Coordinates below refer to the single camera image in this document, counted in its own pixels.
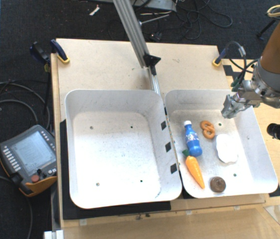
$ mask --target bottle label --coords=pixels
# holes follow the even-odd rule
[[[190,133],[186,135],[186,143],[193,140],[199,140],[196,133]]]

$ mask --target toy carrot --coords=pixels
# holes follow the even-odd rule
[[[199,186],[204,189],[205,184],[203,180],[203,176],[201,174],[201,170],[198,164],[198,161],[195,157],[189,156],[186,154],[186,151],[183,151],[183,154],[187,156],[185,164],[190,172],[190,174],[194,177],[195,181],[199,184]]]

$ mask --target black carpet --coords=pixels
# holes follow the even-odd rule
[[[234,40],[244,46],[248,59],[259,58],[275,25],[263,34],[263,39],[259,39],[256,34],[271,21],[265,16],[266,11],[280,4],[280,0],[209,0],[209,6],[202,8],[207,1],[186,0],[179,4],[177,15],[172,13],[164,19],[143,25],[146,40],[152,41],[149,38],[151,33],[161,33],[162,43],[217,45],[219,51]],[[100,10],[94,16],[89,16],[97,4]],[[153,16],[142,16],[140,13],[153,11],[157,12],[143,8],[136,14],[139,20],[145,21]],[[187,17],[189,21],[182,24],[180,19]],[[22,80],[19,83],[44,97],[47,74],[43,65],[30,56],[29,47],[38,41],[50,53],[49,41],[54,38],[127,40],[111,3],[0,0],[0,82]],[[237,50],[230,50],[229,55],[239,58]],[[17,98],[30,104],[39,114],[39,122],[46,125],[43,104],[32,93],[2,85],[0,94],[0,100]],[[48,107],[52,113],[51,102]],[[0,108],[0,141],[23,132],[33,124],[30,113],[24,107],[5,104]],[[0,176],[6,177],[1,165]],[[44,231],[51,230],[49,196],[50,191],[47,190],[29,199],[33,208],[32,239],[41,239]],[[29,218],[24,196],[0,180],[0,238],[26,238]]]

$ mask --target blue bottle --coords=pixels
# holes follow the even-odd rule
[[[184,127],[186,130],[185,140],[186,140],[186,144],[188,146],[190,156],[193,156],[193,157],[201,156],[203,151],[200,147],[197,133],[191,128],[191,121],[186,120],[184,122]]]

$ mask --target pretzel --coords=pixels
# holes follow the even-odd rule
[[[215,137],[215,128],[212,123],[207,120],[203,120],[199,125],[203,130],[203,135],[205,136],[205,138],[213,139]]]

